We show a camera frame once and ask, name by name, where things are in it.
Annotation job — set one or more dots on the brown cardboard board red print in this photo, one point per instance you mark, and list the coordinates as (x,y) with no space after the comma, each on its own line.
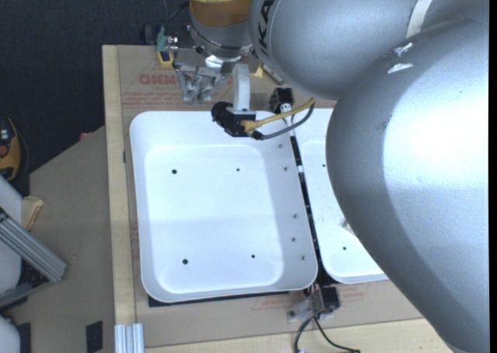
(120,188)

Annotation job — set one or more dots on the white plastic tray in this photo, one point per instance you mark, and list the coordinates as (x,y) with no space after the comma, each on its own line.
(217,208)
(330,227)

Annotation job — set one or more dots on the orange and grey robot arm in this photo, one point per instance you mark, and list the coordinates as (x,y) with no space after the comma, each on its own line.
(407,149)

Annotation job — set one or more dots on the thin black and white rod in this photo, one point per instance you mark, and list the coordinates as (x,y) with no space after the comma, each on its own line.
(306,192)

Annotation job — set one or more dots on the black cylinder on white bracket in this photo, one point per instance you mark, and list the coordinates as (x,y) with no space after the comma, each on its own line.
(237,122)

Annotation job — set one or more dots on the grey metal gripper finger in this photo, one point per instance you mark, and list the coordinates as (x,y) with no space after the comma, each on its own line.
(189,89)
(206,89)

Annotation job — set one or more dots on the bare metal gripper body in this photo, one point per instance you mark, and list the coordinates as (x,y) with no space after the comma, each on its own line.
(194,59)

